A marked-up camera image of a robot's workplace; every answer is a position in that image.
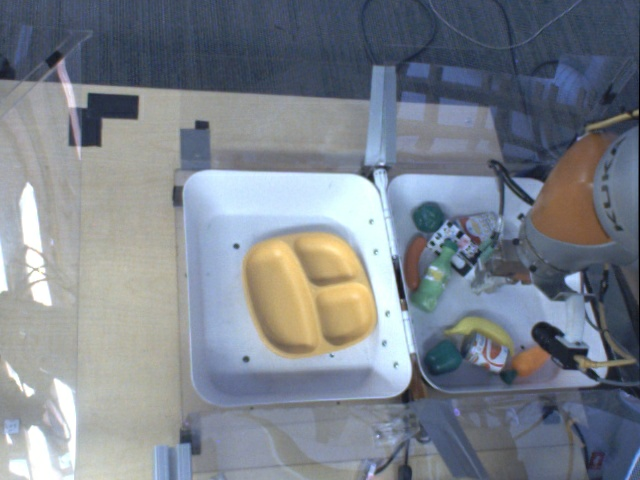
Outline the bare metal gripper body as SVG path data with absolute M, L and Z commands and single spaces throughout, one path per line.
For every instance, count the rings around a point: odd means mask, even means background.
M 509 284 L 530 285 L 529 269 L 518 257 L 517 239 L 501 240 L 491 257 L 491 274 Z

